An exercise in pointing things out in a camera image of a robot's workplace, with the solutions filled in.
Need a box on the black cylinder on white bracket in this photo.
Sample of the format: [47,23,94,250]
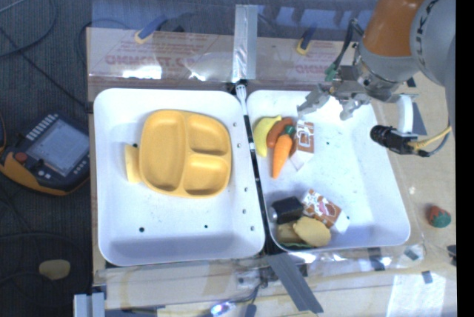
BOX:
[370,93,420,156]

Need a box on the brown cardboard board red print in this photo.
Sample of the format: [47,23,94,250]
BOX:
[85,27,427,309]

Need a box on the yellow banana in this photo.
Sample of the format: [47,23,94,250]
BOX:
[252,114,283,159]

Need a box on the black can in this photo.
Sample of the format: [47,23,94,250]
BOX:
[270,196,306,225]

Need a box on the brown and white carton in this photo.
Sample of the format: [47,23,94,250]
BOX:
[301,188,351,235]
[289,119,316,172]

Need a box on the red sausage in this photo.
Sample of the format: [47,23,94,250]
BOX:
[265,116,296,150]

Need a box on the yellow toy lump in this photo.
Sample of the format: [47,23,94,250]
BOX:
[38,258,72,281]

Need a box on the green toy food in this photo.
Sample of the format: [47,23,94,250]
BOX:
[279,241,314,250]

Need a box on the red and green strawberry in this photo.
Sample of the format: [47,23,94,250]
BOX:
[428,204,453,229]

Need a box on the yellow divided plate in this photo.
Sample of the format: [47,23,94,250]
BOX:
[138,108,233,198]

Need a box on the orange carrot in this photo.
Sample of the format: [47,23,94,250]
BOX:
[271,124,298,181]

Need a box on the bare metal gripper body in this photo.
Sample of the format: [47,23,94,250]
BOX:
[328,64,404,105]

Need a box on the white plastic tray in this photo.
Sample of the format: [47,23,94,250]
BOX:
[93,87,267,267]
[245,89,412,254]

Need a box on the yellow biscuit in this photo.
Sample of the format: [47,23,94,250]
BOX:
[292,215,332,248]

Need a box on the tan bread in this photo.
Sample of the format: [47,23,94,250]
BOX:
[276,221,301,244]

